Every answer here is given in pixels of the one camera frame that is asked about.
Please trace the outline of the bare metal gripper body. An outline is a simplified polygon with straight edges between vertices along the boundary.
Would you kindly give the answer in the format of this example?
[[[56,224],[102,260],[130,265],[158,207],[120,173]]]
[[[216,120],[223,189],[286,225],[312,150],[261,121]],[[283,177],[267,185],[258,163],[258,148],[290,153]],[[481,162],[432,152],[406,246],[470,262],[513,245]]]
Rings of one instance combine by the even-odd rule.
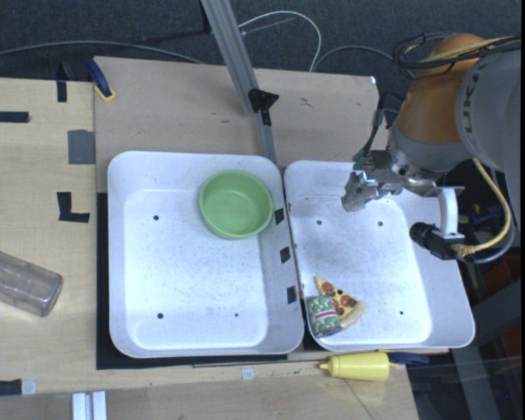
[[[408,157],[396,151],[371,150],[366,159],[367,180],[389,182],[393,185],[390,195],[397,195],[406,190],[422,197],[430,197],[437,188],[441,171],[426,170]]]

